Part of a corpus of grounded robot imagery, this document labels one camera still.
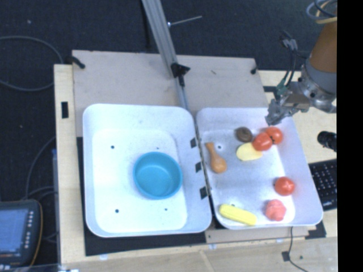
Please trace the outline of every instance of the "red tomato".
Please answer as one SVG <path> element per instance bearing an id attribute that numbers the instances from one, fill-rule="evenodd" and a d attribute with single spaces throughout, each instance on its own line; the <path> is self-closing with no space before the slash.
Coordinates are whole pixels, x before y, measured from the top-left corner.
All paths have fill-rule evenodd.
<path id="1" fill-rule="evenodd" d="M 268 127 L 265 132 L 271 137 L 273 144 L 281 143 L 284 137 L 281 130 L 274 126 Z"/>
<path id="2" fill-rule="evenodd" d="M 279 177 L 275 182 L 275 191 L 281 196 L 288 196 L 295 190 L 295 183 L 288 177 Z"/>
<path id="3" fill-rule="evenodd" d="M 266 132 L 262 132 L 255 137 L 252 145 L 257 151 L 265 151 L 271 148 L 272 139 Z"/>

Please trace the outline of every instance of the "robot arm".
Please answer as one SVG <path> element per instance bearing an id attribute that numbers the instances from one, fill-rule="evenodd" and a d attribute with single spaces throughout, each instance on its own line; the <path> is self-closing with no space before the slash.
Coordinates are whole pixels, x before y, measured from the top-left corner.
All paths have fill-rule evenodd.
<path id="1" fill-rule="evenodd" d="M 336 99 L 336 68 L 337 68 L 337 9 L 334 14 L 326 12 L 319 6 L 337 3 L 337 0 L 319 0 L 312 3 L 318 7 L 318 12 L 313 18 L 317 23 L 324 23 L 324 27 L 316 41 L 309 58 L 301 69 L 301 77 L 297 82 L 289 81 L 285 84 L 286 77 L 276 87 L 275 99 L 271 100 L 268 115 L 265 117 L 268 125 L 276 125 L 285 117 L 295 113 L 307 112 L 310 107 L 315 107 L 326 113 L 336 113 L 332 102 Z M 321 11 L 328 18 L 319 16 Z M 284 40 L 290 51 L 297 51 L 294 40 Z"/>

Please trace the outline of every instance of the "yellow potato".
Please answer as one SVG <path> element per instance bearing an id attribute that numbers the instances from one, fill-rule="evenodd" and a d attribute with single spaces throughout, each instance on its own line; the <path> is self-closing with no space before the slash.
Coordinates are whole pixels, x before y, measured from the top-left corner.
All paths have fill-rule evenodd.
<path id="1" fill-rule="evenodd" d="M 262 152 L 254 149 L 252 143 L 248 142 L 237 148 L 236 155 L 239 160 L 248 161 L 262 157 Z"/>

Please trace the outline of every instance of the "white tray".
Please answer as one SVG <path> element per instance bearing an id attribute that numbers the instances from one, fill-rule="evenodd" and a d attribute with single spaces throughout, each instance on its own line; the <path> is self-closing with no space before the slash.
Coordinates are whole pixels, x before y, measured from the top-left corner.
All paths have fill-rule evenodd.
<path id="1" fill-rule="evenodd" d="M 100 237 L 196 233 L 212 220 L 192 116 L 179 107 L 95 104 L 83 114 L 85 209 Z M 171 198 L 148 199 L 136 188 L 132 168 L 150 151 L 172 156 L 183 186 Z"/>
<path id="2" fill-rule="evenodd" d="M 258 219 L 254 228 L 315 225 L 321 221 L 323 210 L 291 117 L 277 125 L 284 134 L 283 142 L 263 151 L 260 159 L 241 161 L 236 156 L 242 142 L 237 140 L 234 130 L 245 126 L 257 135 L 268 126 L 266 115 L 267 108 L 205 108 L 197 114 L 216 217 L 228 229 L 251 228 L 219 214 L 219 206 L 227 203 L 254 213 Z M 227 161 L 226 172 L 217 174 L 211 170 L 206 142 L 214 142 L 216 151 Z M 275 192 L 273 182 L 280 176 L 288 176 L 295 182 L 292 195 L 283 197 Z M 273 222 L 264 215 L 265 205 L 271 199 L 281 200 L 287 208 L 280 222 Z"/>

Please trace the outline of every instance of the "yellow corn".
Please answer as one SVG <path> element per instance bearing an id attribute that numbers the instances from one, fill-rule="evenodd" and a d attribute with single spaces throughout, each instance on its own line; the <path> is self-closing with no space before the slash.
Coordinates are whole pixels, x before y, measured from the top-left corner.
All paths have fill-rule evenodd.
<path id="1" fill-rule="evenodd" d="M 226 203 L 220 205 L 219 211 L 225 218 L 248 224 L 249 226 L 254 226 L 257 222 L 257 217 L 253 213 L 232 205 L 227 205 Z"/>

